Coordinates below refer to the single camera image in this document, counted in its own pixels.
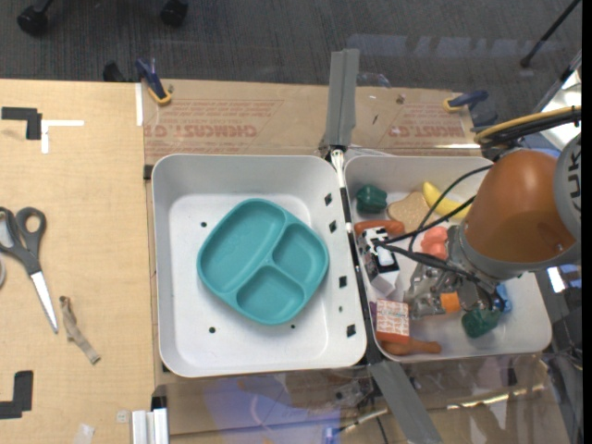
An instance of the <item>scissors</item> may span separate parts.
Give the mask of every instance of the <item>scissors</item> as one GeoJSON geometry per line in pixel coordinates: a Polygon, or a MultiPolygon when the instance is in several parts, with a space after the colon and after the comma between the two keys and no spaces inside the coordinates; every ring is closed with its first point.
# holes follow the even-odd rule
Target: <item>scissors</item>
{"type": "Polygon", "coordinates": [[[34,207],[25,207],[14,215],[12,211],[0,207],[0,223],[3,220],[6,223],[8,237],[0,237],[0,252],[14,256],[25,266],[35,285],[45,315],[57,334],[56,312],[39,263],[39,244],[47,225],[45,214],[34,207]],[[37,217],[39,220],[39,226],[35,230],[27,228],[27,221],[31,217],[37,217]]]}

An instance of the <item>white plastic tray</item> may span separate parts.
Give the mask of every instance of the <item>white plastic tray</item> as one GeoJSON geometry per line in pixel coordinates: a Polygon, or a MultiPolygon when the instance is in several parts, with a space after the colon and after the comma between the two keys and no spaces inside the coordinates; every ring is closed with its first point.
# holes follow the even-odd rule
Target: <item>white plastic tray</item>
{"type": "MultiPolygon", "coordinates": [[[[345,179],[351,199],[352,221],[359,222],[372,218],[385,218],[382,215],[361,216],[355,208],[355,193],[364,184],[373,184],[388,193],[387,202],[404,199],[412,191],[421,191],[425,180],[430,180],[442,188],[448,187],[460,175],[490,164],[478,157],[412,157],[412,156],[358,156],[348,162],[345,179]]],[[[485,173],[479,173],[463,181],[450,194],[457,201],[465,201],[477,191],[485,173]]],[[[421,244],[421,237],[414,245],[421,244]]],[[[397,256],[400,260],[401,284],[409,284],[415,262],[397,256]]],[[[368,301],[383,297],[366,280],[368,301]]],[[[394,356],[382,351],[392,360],[402,363],[459,359],[466,357],[531,353],[544,350],[551,340],[551,324],[545,303],[533,274],[506,282],[512,311],[503,314],[498,326],[484,336],[471,339],[463,331],[462,312],[427,316],[411,322],[411,335],[420,340],[436,340],[442,346],[439,354],[418,353],[394,356]]]]}
{"type": "Polygon", "coordinates": [[[153,198],[160,354],[173,373],[204,377],[337,368],[364,356],[360,296],[339,184],[329,163],[313,156],[173,154],[154,166],[153,198]],[[290,211],[329,251],[318,291],[279,326],[238,314],[197,274],[197,254],[211,229],[253,197],[290,211]]]}

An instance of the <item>yellow cable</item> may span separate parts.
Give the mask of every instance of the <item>yellow cable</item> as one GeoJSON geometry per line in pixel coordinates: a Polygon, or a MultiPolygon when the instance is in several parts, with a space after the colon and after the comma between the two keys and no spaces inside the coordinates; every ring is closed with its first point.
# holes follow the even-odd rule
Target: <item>yellow cable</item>
{"type": "Polygon", "coordinates": [[[475,135],[475,143],[479,143],[484,138],[488,137],[493,133],[497,133],[498,131],[511,129],[512,127],[516,127],[518,125],[522,125],[528,122],[534,122],[536,120],[544,120],[545,118],[556,117],[559,115],[565,115],[571,113],[574,109],[579,110],[581,109],[581,105],[576,105],[575,107],[563,107],[558,108],[556,110],[550,110],[549,112],[538,112],[536,114],[527,115],[524,117],[514,118],[513,120],[508,120],[507,122],[499,123],[498,125],[494,125],[493,127],[489,127],[488,129],[484,129],[483,131],[477,133],[475,135]]]}

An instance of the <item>black pole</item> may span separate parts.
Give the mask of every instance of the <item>black pole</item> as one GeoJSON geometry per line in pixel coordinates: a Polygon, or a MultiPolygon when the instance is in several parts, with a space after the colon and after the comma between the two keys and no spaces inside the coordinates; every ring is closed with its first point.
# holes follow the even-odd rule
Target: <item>black pole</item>
{"type": "Polygon", "coordinates": [[[557,20],[551,25],[547,32],[540,38],[540,40],[538,40],[533,49],[530,50],[530,53],[528,53],[528,55],[526,55],[520,60],[520,66],[522,66],[523,68],[527,68],[530,65],[530,60],[535,56],[536,53],[538,53],[538,50],[541,48],[541,46],[545,43],[546,40],[549,39],[550,35],[553,34],[555,30],[559,28],[559,26],[563,23],[567,16],[570,13],[572,13],[575,6],[579,4],[581,1],[582,0],[573,0],[572,3],[567,8],[565,8],[565,11],[561,13],[560,17],[557,18],[557,20]]]}

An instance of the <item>scissors handle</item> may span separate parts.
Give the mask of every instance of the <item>scissors handle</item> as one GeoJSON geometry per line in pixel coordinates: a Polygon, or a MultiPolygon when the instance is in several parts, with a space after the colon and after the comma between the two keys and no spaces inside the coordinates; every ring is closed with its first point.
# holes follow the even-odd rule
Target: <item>scissors handle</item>
{"type": "Polygon", "coordinates": [[[17,227],[20,230],[20,234],[25,239],[27,249],[34,256],[39,258],[39,244],[41,243],[41,237],[45,233],[45,227],[47,227],[47,220],[45,214],[34,207],[23,207],[17,212],[17,227]],[[27,227],[27,221],[31,217],[37,217],[39,220],[39,226],[35,230],[29,230],[27,227]]]}
{"type": "MultiPolygon", "coordinates": [[[[27,270],[27,273],[29,273],[29,275],[33,275],[34,273],[41,271],[41,265],[39,263],[37,256],[30,252],[22,244],[22,240],[20,239],[19,234],[19,224],[17,223],[15,215],[9,209],[6,209],[5,207],[0,207],[0,219],[2,219],[2,217],[6,221],[6,230],[8,232],[8,236],[10,237],[10,240],[12,241],[12,244],[6,245],[4,242],[0,240],[0,251],[9,253],[17,257],[20,260],[20,262],[25,266],[25,269],[27,270]]],[[[39,228],[34,233],[30,233],[28,229],[25,230],[29,236],[37,235],[39,237],[39,240],[41,239],[41,234],[37,233],[40,230],[39,228]]],[[[36,243],[37,249],[39,249],[39,240],[37,240],[36,243]]]]}

